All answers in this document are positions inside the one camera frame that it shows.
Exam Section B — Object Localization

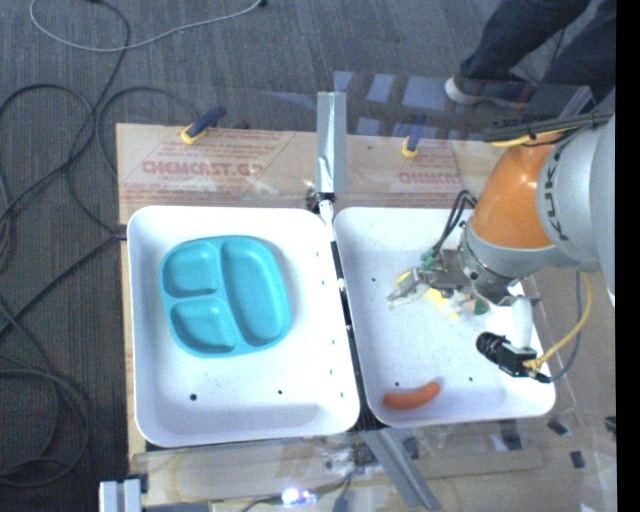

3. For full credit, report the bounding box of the orange sausage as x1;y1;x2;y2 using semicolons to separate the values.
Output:
382;380;442;412

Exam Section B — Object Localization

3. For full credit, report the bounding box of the white plastic tray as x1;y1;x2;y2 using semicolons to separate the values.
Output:
126;204;362;449
332;206;558;430

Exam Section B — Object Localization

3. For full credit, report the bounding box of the black cylinder on white bracket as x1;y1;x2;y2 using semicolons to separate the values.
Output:
475;294;539;379

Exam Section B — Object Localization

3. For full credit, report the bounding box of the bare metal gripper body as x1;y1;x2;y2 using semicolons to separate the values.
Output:
418;248;522;305

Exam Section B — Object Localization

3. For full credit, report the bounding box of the person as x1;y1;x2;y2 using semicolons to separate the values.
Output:
444;0;617;109

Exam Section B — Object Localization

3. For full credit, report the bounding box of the blue divided plate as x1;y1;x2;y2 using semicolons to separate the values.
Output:
158;234;293;359

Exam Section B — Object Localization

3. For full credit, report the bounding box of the brown cardboard board red print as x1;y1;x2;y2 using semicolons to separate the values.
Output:
115;122;569;507

